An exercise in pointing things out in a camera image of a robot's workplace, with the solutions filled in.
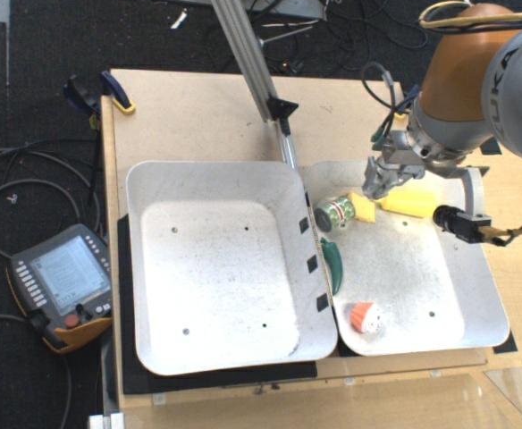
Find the black cylinder on white bracket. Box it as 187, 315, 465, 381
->
432, 165, 493, 244

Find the pale wood board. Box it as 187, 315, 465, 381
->
101, 68, 522, 413

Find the green chili pepper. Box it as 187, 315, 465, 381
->
319, 237, 344, 298

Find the orange and white cupcake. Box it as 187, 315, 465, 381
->
349, 300, 384, 334

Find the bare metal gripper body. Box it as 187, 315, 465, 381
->
378, 127, 467, 181

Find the white plastic tray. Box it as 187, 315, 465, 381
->
125, 159, 339, 377
302, 159, 511, 358

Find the yellow cheese wedge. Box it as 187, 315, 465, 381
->
347, 191, 377, 224

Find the green and white can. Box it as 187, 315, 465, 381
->
313, 195, 357, 234

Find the thin black and white rod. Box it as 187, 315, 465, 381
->
275, 120, 336, 307

